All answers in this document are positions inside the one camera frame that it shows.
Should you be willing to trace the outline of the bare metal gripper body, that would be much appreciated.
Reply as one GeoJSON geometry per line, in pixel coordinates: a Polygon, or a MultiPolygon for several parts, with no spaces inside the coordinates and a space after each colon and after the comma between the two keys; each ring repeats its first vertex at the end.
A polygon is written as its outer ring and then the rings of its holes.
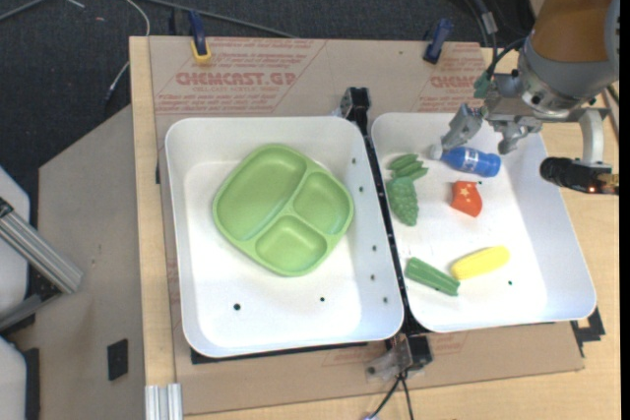
{"type": "Polygon", "coordinates": [[[582,99],[555,90],[536,75],[497,74],[484,99],[484,119],[502,135],[528,135],[561,122],[582,99]]]}

